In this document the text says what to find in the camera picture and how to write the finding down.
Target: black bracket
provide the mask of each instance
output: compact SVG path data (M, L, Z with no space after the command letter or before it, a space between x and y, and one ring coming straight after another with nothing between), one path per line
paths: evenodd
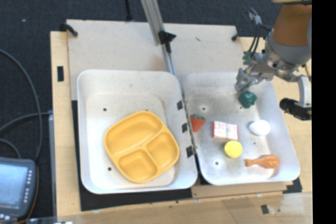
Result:
M173 39L176 37L174 34L167 33L165 31L160 31L159 32L159 39L161 44L165 44L166 46L166 51L171 53L172 48L170 47L170 42L173 41Z
M67 30L72 33L73 36L78 36L78 32L76 32L70 25L66 23L62 23L59 26L59 30L62 32L66 32Z

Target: white oval object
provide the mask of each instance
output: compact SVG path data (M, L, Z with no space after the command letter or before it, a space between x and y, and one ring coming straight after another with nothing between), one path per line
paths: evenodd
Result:
M249 128L251 132L259 136L268 135L271 131L271 126L265 120L254 121L249 125Z

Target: teal toy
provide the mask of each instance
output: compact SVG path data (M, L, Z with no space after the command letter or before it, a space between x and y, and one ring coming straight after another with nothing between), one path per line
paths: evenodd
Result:
M257 96L250 91L242 92L239 95L239 101L241 105L246 109L249 108L251 105L254 105L256 100L257 100Z

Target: yellow plate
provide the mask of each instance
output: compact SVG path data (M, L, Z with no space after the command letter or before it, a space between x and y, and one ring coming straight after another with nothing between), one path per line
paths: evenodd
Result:
M175 137L154 113L139 111L112 125L104 146L130 181L145 183L171 168L180 156Z

